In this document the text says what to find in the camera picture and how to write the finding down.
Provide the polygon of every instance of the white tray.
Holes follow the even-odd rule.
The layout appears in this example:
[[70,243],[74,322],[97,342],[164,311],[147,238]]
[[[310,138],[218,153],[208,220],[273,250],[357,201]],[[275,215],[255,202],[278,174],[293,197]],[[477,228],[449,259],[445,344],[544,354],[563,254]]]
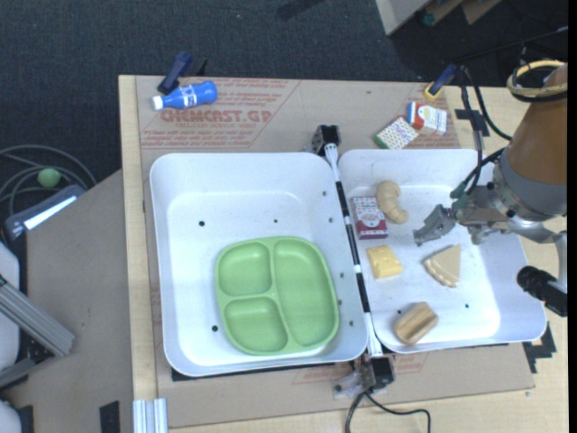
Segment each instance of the white tray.
[[[329,364],[364,351],[362,304],[326,161],[306,152],[174,153],[154,162],[150,184],[164,350],[175,370],[206,376]],[[303,237],[321,250],[340,301],[340,324],[336,336],[314,351],[248,355],[224,334],[215,259],[227,245],[274,235]]]
[[[441,239],[417,246],[413,230],[423,226],[437,204],[450,207],[449,193],[475,167],[473,150],[355,150],[339,161],[347,198],[374,196],[384,180],[401,187],[399,204],[409,213],[403,225],[388,222],[389,237],[357,239],[375,333],[388,349],[415,353],[471,345],[494,345],[539,338],[545,331],[543,303],[517,285],[517,273],[527,265],[517,235],[492,234],[474,245],[468,231],[456,226]],[[479,184],[490,180],[486,165]],[[399,276],[375,280],[366,249],[387,244],[403,265]],[[445,287],[430,276],[423,261],[444,248],[460,244],[461,279]],[[426,301],[439,322],[415,345],[397,339],[393,325],[399,312]]]
[[[516,235],[491,235],[473,245],[463,226],[418,247],[420,228],[435,205],[449,206],[449,193],[476,164],[471,150],[358,150],[339,161],[347,199],[370,196],[383,180],[401,187],[404,225],[389,226],[381,241],[356,239],[377,338],[398,353],[539,338],[543,304],[517,285],[527,264]],[[480,184],[490,178],[486,166]],[[151,168],[151,195],[160,268],[162,330],[170,365],[189,376],[351,361],[366,348],[353,258],[328,163],[307,152],[173,153]],[[341,304],[336,337],[315,351],[248,355],[227,339],[215,295],[214,265],[227,245],[274,235],[295,235],[324,254]],[[404,271],[375,280],[366,248],[387,244]],[[422,262],[453,244],[462,246],[458,287],[433,279]],[[399,312],[426,301],[439,323],[415,345],[392,331]]]

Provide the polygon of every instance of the dark gray carpet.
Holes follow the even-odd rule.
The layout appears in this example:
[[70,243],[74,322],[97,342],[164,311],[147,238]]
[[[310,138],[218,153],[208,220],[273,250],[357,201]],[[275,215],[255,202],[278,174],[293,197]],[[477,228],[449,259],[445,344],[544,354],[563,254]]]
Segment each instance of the dark gray carpet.
[[[0,149],[55,146],[98,180],[120,168],[117,77],[165,75],[183,50],[207,76],[431,81],[455,58],[568,24],[568,0],[505,0],[474,25],[458,8],[390,37],[374,0],[0,0],[0,12]],[[565,32],[524,56],[567,51]],[[468,64],[503,86],[521,55]],[[1,160],[0,186],[13,173]]]

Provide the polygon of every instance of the wire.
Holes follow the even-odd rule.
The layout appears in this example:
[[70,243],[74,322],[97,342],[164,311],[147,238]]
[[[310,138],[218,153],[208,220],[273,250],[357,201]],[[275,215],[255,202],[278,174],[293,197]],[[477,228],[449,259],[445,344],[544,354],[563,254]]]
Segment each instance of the wire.
[[464,77],[471,78],[471,76],[467,73],[467,68],[461,66],[460,68],[460,87],[461,87],[461,100],[465,107],[465,112],[467,114],[467,118],[471,123],[473,136],[475,139],[475,148],[477,149],[477,166],[474,169],[473,173],[473,181],[469,189],[467,189],[466,193],[470,196],[472,192],[477,187],[477,183],[479,182],[479,178],[481,177],[481,162],[483,158],[482,154],[482,146],[481,146],[481,131],[479,127],[475,124],[475,119],[472,114],[471,104],[469,103],[469,94],[467,93],[467,86],[464,81]]
[[507,141],[511,141],[512,137],[509,136],[508,134],[503,133],[490,119],[489,112],[487,111],[487,107],[485,107],[485,101],[483,100],[483,95],[481,93],[481,89],[473,81],[471,72],[467,68],[463,68],[463,74],[467,77],[467,79],[469,79],[469,82],[471,83],[473,91],[475,92],[475,96],[477,97],[477,101],[479,102],[479,107],[481,108],[483,118],[485,119],[485,122],[487,122],[487,124],[489,125],[490,129],[493,132],[495,132],[498,136],[500,136],[501,138],[503,138]]
[[362,398],[365,396],[375,406],[377,406],[381,410],[384,410],[385,412],[388,412],[389,414],[399,415],[399,416],[413,415],[413,414],[425,414],[426,415],[426,431],[427,431],[427,433],[431,433],[431,414],[429,413],[428,410],[426,410],[426,409],[415,409],[415,410],[406,410],[406,411],[391,410],[391,409],[383,406],[379,402],[377,402],[371,396],[371,394],[369,392],[362,392],[361,394],[357,395],[357,397],[353,401],[353,404],[351,404],[351,407],[349,408],[349,411],[348,411],[347,416],[346,416],[346,421],[344,423],[344,432],[345,433],[351,433],[351,421],[353,420],[353,414],[357,410],[357,408],[359,407],[359,404],[361,403]]
[[[21,194],[26,194],[29,192],[58,192],[58,191],[59,190],[57,188],[23,188],[16,193],[16,196],[20,196]],[[6,194],[5,196],[1,197],[0,203],[6,202],[6,200],[9,200],[11,196],[12,194]]]
[[344,433],[351,433],[351,421],[353,420],[353,414],[356,411],[359,404],[361,403],[364,394],[365,394],[364,392],[358,394],[357,397],[354,399],[353,404],[351,404],[349,412],[346,415],[346,421],[344,422]]
[[18,173],[14,174],[11,178],[9,178],[6,183],[0,188],[0,197],[2,197],[2,194],[8,189],[8,187],[14,182],[17,181],[20,178],[23,178],[24,176],[26,176],[28,173],[31,172],[31,170],[36,170],[36,171],[40,171],[42,169],[42,167],[32,167],[31,169],[25,169],[25,170],[21,170]]
[[369,393],[365,392],[364,395],[367,398],[369,398],[369,401],[371,401],[375,406],[377,406],[381,410],[384,410],[385,412],[388,412],[389,414],[393,414],[393,415],[425,414],[426,415],[426,431],[428,433],[431,432],[431,414],[429,413],[428,410],[426,410],[426,409],[415,409],[415,410],[406,410],[406,411],[391,410],[389,408],[386,408],[382,404],[379,404],[378,402],[376,402]]
[[96,185],[96,178],[94,177],[92,172],[87,168],[87,166],[84,165],[81,161],[79,161],[73,155],[68,154],[67,152],[61,151],[60,149],[56,149],[56,148],[53,148],[50,146],[44,146],[42,144],[22,144],[22,145],[11,146],[11,147],[4,148],[4,149],[0,150],[0,156],[4,156],[7,159],[27,163],[28,165],[41,166],[40,164],[38,164],[34,161],[29,161],[29,160],[24,159],[22,157],[14,156],[10,153],[10,152],[14,152],[14,151],[45,151],[45,152],[51,152],[54,154],[58,154],[59,156],[64,157],[65,159],[68,159],[69,161],[74,162],[77,166],[79,166],[79,168],[82,171],[84,171],[84,173],[88,176],[88,178],[90,180],[91,185],[89,185],[89,186],[95,186]]
[[41,170],[44,170],[44,169],[58,170],[63,177],[66,177],[65,179],[67,182],[74,180],[82,189],[84,189],[84,190],[88,189],[86,182],[83,181],[76,173],[73,173],[72,171],[70,171],[68,169],[65,169],[65,168],[59,167],[59,166],[54,166],[54,165],[52,165],[50,167],[37,166],[37,167],[31,167],[30,169],[22,170],[22,171],[16,173],[15,175],[13,175],[13,177],[11,179],[9,179],[4,184],[4,186],[2,186],[2,188],[0,188],[0,196],[2,196],[2,193],[7,189],[7,187],[10,185],[10,183],[12,183],[14,180],[16,180],[20,175],[23,175],[23,174],[28,173],[28,172],[33,172],[34,174],[37,174],[38,172],[40,172]]
[[530,38],[527,38],[524,40],[519,40],[519,41],[513,41],[512,43],[508,43],[506,45],[502,45],[502,46],[499,46],[496,48],[490,48],[490,49],[485,50],[485,51],[480,51],[480,52],[473,53],[470,55],[461,56],[461,58],[457,58],[456,60],[453,60],[453,62],[454,63],[460,63],[463,61],[473,60],[475,58],[480,58],[481,56],[485,56],[487,54],[491,54],[491,53],[495,53],[495,52],[499,52],[499,51],[504,51],[508,48],[516,48],[519,46],[523,46],[528,42],[541,40],[541,39],[544,39],[546,37],[551,37],[552,35],[556,35],[557,33],[562,33],[562,32],[567,32],[567,31],[569,31],[569,26],[565,25],[565,26],[562,26],[562,27],[555,29],[554,31],[542,33],[542,34],[537,35],[535,37],[530,37]]
[[[70,184],[72,181],[70,180],[70,178],[66,175],[66,171],[64,170],[64,174],[62,174],[62,177],[64,178],[64,180],[66,180],[66,182],[68,184]],[[12,189],[12,193],[10,194],[10,203],[9,203],[9,211],[10,211],[10,215],[14,214],[14,200],[16,199],[16,195],[22,191],[22,189],[20,189],[20,187],[27,181],[27,180],[31,180],[32,178],[34,178],[36,175],[38,174],[38,172],[36,171],[36,169],[32,169],[31,171],[29,171],[26,175],[24,175],[23,177],[21,177],[18,182],[14,185],[13,189]]]
[[539,60],[529,62],[513,70],[513,73],[507,79],[507,88],[516,99],[528,103],[538,101],[555,101],[556,99],[567,97],[567,82],[552,85],[551,87],[526,88],[523,87],[519,80],[530,72],[539,70],[553,71],[560,68],[564,63],[558,60]]
[[[482,161],[481,161],[481,167],[484,167],[485,165],[487,165],[489,162],[494,162],[496,161],[500,155],[503,153],[503,151],[505,151],[505,148],[501,148],[497,151],[495,151],[493,154],[488,155],[487,157],[485,157]],[[475,175],[477,168],[471,170],[471,173],[469,173],[469,175],[467,175],[467,178],[465,178],[463,180],[463,184],[467,184],[471,178]]]

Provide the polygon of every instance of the cardboard sheet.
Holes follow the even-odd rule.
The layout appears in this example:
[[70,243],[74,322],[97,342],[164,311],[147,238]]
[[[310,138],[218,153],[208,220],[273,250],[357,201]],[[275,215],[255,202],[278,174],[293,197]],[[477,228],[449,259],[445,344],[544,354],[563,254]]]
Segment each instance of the cardboard sheet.
[[29,297],[75,335],[70,355],[2,393],[32,407],[36,433],[101,433],[101,408],[132,430],[123,210],[118,171],[27,235]]
[[[181,83],[205,78],[182,79]],[[340,153],[378,149],[373,137],[411,101],[422,100],[425,84],[318,80],[211,78],[219,90],[213,105],[187,111],[156,112],[151,98],[162,78],[137,77],[136,92],[142,154],[151,305],[158,394],[166,398],[172,428],[346,409],[336,400],[334,380],[348,363],[186,379],[164,355],[160,286],[149,171],[168,152],[294,152],[310,143],[321,124],[336,124]],[[447,108],[443,96],[435,107]],[[458,148],[449,115],[444,136],[420,134],[409,147]],[[521,344],[443,350],[419,355],[389,355],[397,380],[378,399],[405,401],[522,390],[533,378]]]

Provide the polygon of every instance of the wooden table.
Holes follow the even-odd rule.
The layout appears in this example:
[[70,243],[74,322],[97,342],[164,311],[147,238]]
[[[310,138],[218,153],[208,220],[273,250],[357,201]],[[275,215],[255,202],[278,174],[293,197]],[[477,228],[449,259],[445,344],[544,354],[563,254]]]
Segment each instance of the wooden table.
[[[152,333],[151,289],[149,284],[145,218],[142,212],[142,166],[139,137],[138,102],[135,76],[119,78],[121,133],[123,152],[126,243],[131,316],[131,344],[133,362],[133,393],[136,400],[154,400],[159,397],[155,374],[155,352]],[[342,83],[334,83],[341,88]],[[407,90],[417,84],[395,84]],[[350,82],[347,85],[363,93],[378,92],[377,82]],[[513,99],[505,88],[483,88],[485,104],[493,121],[511,134],[519,124],[527,105]],[[446,104],[452,113],[462,108],[458,88],[445,89]],[[471,92],[473,108],[477,106]],[[346,104],[342,105],[345,115]],[[473,147],[470,126],[454,120],[459,143]],[[485,152],[490,153],[504,143],[498,137],[485,139]],[[555,231],[566,229],[566,218],[555,219],[548,225]],[[557,257],[552,246],[532,244],[522,240],[529,264],[556,275]],[[536,387],[529,392],[500,392],[475,395],[461,399],[444,399],[410,405],[395,405],[394,409],[424,408],[430,411],[433,431],[479,432],[563,432],[569,430],[568,415],[568,349],[567,319],[546,311],[556,344],[553,358],[537,362]],[[172,429],[178,432],[271,432],[271,431],[343,431],[346,410],[331,410],[306,415],[292,415],[272,419],[254,419],[240,422]],[[424,416],[396,417],[376,408],[360,408],[354,415],[353,430],[358,431],[426,431]]]

